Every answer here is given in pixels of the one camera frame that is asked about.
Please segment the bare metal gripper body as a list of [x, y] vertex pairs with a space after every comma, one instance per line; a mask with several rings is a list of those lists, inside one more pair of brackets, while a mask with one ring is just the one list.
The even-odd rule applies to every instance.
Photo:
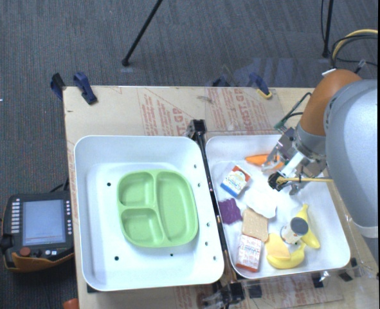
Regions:
[[326, 168], [325, 136], [314, 135], [302, 127], [290, 127], [276, 145], [286, 177], [314, 178]]

